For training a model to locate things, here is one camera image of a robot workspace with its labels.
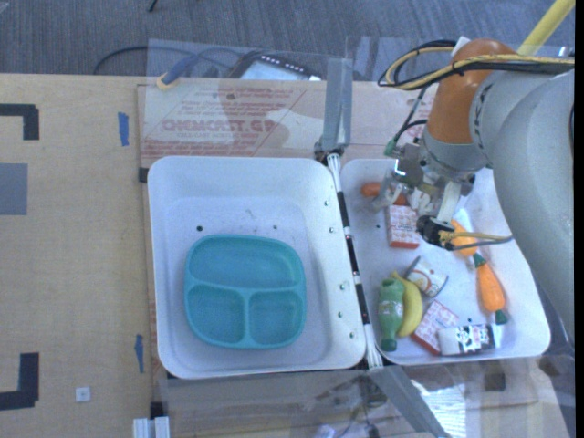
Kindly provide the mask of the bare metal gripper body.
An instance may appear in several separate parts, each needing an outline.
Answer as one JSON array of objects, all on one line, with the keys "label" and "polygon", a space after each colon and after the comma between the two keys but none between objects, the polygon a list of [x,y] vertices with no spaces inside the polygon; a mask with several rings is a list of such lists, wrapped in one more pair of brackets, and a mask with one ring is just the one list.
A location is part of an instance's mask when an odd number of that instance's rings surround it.
[{"label": "bare metal gripper body", "polygon": [[444,193],[449,183],[470,193],[475,184],[475,149],[470,145],[442,142],[407,143],[392,156],[396,163],[391,173],[398,183],[422,193]]}]

